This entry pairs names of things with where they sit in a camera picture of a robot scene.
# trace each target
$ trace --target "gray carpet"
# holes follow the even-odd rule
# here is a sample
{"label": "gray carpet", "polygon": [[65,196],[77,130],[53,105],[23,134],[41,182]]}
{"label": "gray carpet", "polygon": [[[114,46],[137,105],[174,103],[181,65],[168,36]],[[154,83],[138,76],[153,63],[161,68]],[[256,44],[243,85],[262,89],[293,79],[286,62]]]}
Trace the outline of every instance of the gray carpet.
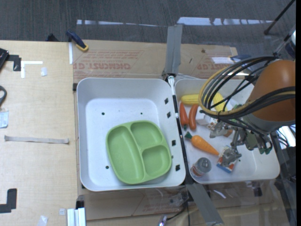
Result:
{"label": "gray carpet", "polygon": [[[68,41],[65,32],[71,29],[83,39],[166,42],[167,27],[180,17],[272,21],[290,1],[0,0],[0,40],[45,41],[52,33],[59,41]],[[123,24],[77,25],[77,20]],[[296,2],[268,36],[263,31],[270,23],[186,26],[182,42],[230,45],[240,54],[270,54],[295,23]]]}

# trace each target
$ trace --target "black cable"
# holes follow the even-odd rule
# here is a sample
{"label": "black cable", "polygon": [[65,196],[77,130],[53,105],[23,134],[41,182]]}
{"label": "black cable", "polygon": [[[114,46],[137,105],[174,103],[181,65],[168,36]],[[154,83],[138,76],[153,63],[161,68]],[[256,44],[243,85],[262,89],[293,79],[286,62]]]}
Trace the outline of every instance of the black cable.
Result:
{"label": "black cable", "polygon": [[[241,60],[239,62],[236,62],[235,64],[227,67],[226,69],[224,69],[223,71],[221,71],[216,77],[215,79],[213,79],[213,81],[211,83],[208,84],[207,88],[205,89],[205,92],[203,94],[203,96],[209,94],[211,95],[212,94],[212,90],[218,85],[218,83],[223,79],[225,78],[226,76],[228,76],[228,78],[226,79],[226,81],[222,82],[222,85],[224,83],[226,83],[229,79],[231,79],[232,77],[236,76],[236,74],[240,71],[243,71],[244,69],[248,68],[248,67],[251,67],[255,64],[258,64],[260,62],[263,62],[263,61],[271,61],[271,60],[274,60],[276,59],[275,56],[260,56],[260,57],[254,57],[254,58],[248,58],[248,59],[245,59],[245,60]],[[246,63],[249,63],[248,65],[245,65],[244,67],[241,67],[238,71],[236,71],[236,73],[233,73],[232,75],[228,75],[230,72],[234,71],[235,69],[239,68],[240,66],[242,66],[243,64],[246,64]],[[204,101],[204,106],[207,107],[207,103],[208,103],[208,100],[209,100],[209,96],[206,96],[205,98],[205,101]]]}
{"label": "black cable", "polygon": [[173,215],[173,216],[170,217],[170,218],[167,218],[166,220],[168,221],[168,220],[171,220],[171,219],[173,219],[173,218],[179,216],[181,213],[183,213],[183,212],[185,211],[185,209],[186,209],[186,206],[183,206],[183,208],[181,209],[181,211],[177,212],[175,215]]}
{"label": "black cable", "polygon": [[293,136],[296,138],[296,127],[293,126],[293,125],[291,125],[288,128],[290,129],[290,131],[293,134]]}
{"label": "black cable", "polygon": [[283,144],[286,144],[286,146],[288,146],[289,143],[286,136],[280,130],[277,130],[277,133],[278,133],[278,139],[282,140],[284,142]]}
{"label": "black cable", "polygon": [[224,84],[226,84],[226,83],[227,83],[230,79],[232,79],[234,76],[236,76],[237,73],[239,73],[239,72],[245,70],[245,69],[248,68],[248,67],[251,67],[251,66],[253,66],[253,65],[256,65],[256,64],[258,64],[258,63],[261,63],[261,62],[264,62],[264,61],[267,60],[267,62],[265,63],[265,65],[261,67],[261,69],[262,69],[262,68],[266,67],[266,66],[268,65],[268,62],[271,61],[271,60],[273,60],[273,59],[271,59],[271,58],[268,58],[268,59],[267,59],[267,58],[263,58],[263,59],[259,59],[259,60],[250,62],[248,65],[246,65],[246,66],[241,67],[240,69],[238,69],[238,70],[237,70],[235,73],[233,73],[232,75],[229,75],[224,81],[222,81],[222,82],[217,86],[217,88],[215,88],[214,92],[213,92],[212,94],[210,94],[210,98],[209,98],[209,96],[206,97],[206,98],[209,98],[209,101],[207,102],[209,105],[208,105],[207,108],[210,109],[210,108],[215,107],[215,106],[211,106],[211,107],[210,107],[210,104],[211,104],[211,102],[212,102],[214,96],[215,96],[216,93],[222,88],[222,86],[223,86]]}
{"label": "black cable", "polygon": [[289,147],[289,145],[287,144],[286,140],[284,140],[283,138],[278,137],[278,140],[279,140],[280,143],[284,144],[286,147]]}
{"label": "black cable", "polygon": [[188,217],[188,226],[190,226],[190,213],[189,213],[189,207],[188,207],[188,204],[187,204],[187,217]]}
{"label": "black cable", "polygon": [[[237,120],[240,121],[241,123],[247,125],[244,121],[242,121],[242,120],[240,120],[240,119],[237,119]],[[250,129],[252,132],[257,133],[257,134],[260,136],[261,140],[262,140],[263,142],[265,142],[264,134],[262,134],[261,132],[256,131],[256,130],[253,129],[251,126],[250,126],[249,129]],[[269,148],[272,149],[272,148],[273,148],[273,144],[272,144],[271,142],[269,142],[269,144],[270,144],[270,147],[269,147]]]}
{"label": "black cable", "polygon": [[295,90],[296,90],[295,86],[292,86],[292,87],[286,87],[286,88],[282,88],[282,89],[272,91],[272,92],[270,92],[266,95],[263,95],[262,97],[256,99],[255,101],[253,101],[251,104],[246,106],[241,111],[230,114],[230,115],[220,115],[220,118],[221,119],[229,119],[229,120],[240,118],[240,117],[243,117],[247,114],[255,112],[259,109],[267,107],[271,104],[274,104],[274,103],[277,103],[277,102],[280,102],[280,101],[283,101],[283,100],[295,98],[295,94],[279,95],[280,93],[292,92],[292,91],[295,91]]}
{"label": "black cable", "polygon": [[177,216],[179,216],[181,213],[183,213],[185,211],[185,209],[187,209],[187,213],[188,213],[188,226],[190,226],[190,214],[189,214],[189,208],[188,208],[188,202],[184,202],[183,203],[183,208],[181,209],[181,211],[177,212],[175,215],[173,215],[170,218],[167,218],[166,221],[171,220]]}
{"label": "black cable", "polygon": [[224,120],[225,123],[231,125],[231,126],[235,126],[235,127],[240,127],[240,128],[243,128],[243,129],[247,129],[247,130],[250,130],[250,131],[253,131],[255,133],[257,133],[258,135],[260,135],[261,137],[264,136],[264,134],[256,129],[254,129],[252,126],[248,125],[247,123],[245,123],[244,121],[240,120],[240,119],[236,119],[237,121],[243,123],[243,124],[239,124],[239,123],[235,123],[231,120]]}
{"label": "black cable", "polygon": [[[246,76],[246,77],[240,82],[240,84],[234,89],[234,91],[232,92],[232,94],[230,94],[229,96],[227,96],[226,98],[224,98],[223,101],[221,101],[221,103],[225,101],[225,105],[224,105],[223,111],[225,111],[225,108],[226,108],[228,102],[230,101],[230,99],[231,99],[234,95],[236,95],[238,92],[242,91],[244,88],[246,88],[247,86],[249,86],[249,85],[252,84],[253,82],[257,81],[257,79],[259,78],[259,75],[252,77],[249,81],[248,81],[248,77],[250,77],[251,75],[255,74],[257,71],[264,69],[266,66],[267,66],[267,63],[266,63],[264,66],[259,67],[259,68],[255,69],[254,71],[252,71],[248,76]],[[245,81],[248,81],[248,82],[247,82],[243,87],[240,88],[240,86],[241,86]]]}

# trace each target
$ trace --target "white sticker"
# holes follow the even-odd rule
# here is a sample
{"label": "white sticker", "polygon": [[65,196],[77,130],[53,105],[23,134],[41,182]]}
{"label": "white sticker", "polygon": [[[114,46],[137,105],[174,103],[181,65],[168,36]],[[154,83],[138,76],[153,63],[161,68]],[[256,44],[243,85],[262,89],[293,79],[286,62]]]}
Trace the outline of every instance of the white sticker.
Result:
{"label": "white sticker", "polygon": [[215,64],[233,64],[234,61],[229,57],[212,57],[212,60]]}
{"label": "white sticker", "polygon": [[0,112],[0,128],[6,128],[8,126],[8,111]]}
{"label": "white sticker", "polygon": [[66,215],[66,209],[60,209],[59,215]]}
{"label": "white sticker", "polygon": [[41,215],[37,226],[46,226],[47,222],[48,222],[48,218]]}
{"label": "white sticker", "polygon": [[41,68],[41,76],[47,76],[47,68],[46,67]]}

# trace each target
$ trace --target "tape strip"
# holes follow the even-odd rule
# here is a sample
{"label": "tape strip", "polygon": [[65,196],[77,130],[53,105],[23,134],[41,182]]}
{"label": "tape strip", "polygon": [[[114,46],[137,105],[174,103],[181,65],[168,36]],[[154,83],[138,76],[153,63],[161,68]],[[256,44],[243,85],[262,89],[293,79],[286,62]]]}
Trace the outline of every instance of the tape strip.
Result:
{"label": "tape strip", "polygon": [[73,64],[73,50],[71,42],[69,42],[69,64]]}
{"label": "tape strip", "polygon": [[8,137],[4,136],[6,141],[22,141],[22,142],[42,142],[42,143],[57,143],[57,144],[68,144],[69,139],[51,139],[51,138],[35,138],[35,137]]}
{"label": "tape strip", "polygon": [[43,61],[21,61],[21,78],[25,78],[25,65],[42,65]]}

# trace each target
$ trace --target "cardboard box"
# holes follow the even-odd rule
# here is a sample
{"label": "cardboard box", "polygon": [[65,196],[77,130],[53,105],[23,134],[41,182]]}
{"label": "cardboard box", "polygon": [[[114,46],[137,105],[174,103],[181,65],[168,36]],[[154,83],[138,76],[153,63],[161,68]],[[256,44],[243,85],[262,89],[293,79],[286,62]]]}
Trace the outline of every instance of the cardboard box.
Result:
{"label": "cardboard box", "polygon": [[[84,40],[89,46],[82,52],[73,46],[74,83],[93,78],[161,78],[165,68],[166,44],[125,41]],[[229,66],[235,48],[217,45],[181,45],[179,74],[208,79]],[[213,58],[219,57],[219,63]]]}
{"label": "cardboard box", "polygon": [[[272,207],[275,188],[272,181],[214,184],[205,186],[214,206],[219,209]],[[121,218],[142,215],[175,214],[182,209],[188,194],[184,186],[173,188],[147,188],[139,190],[93,193],[81,190],[79,200],[84,201],[87,220]],[[189,207],[196,206],[188,201]]]}

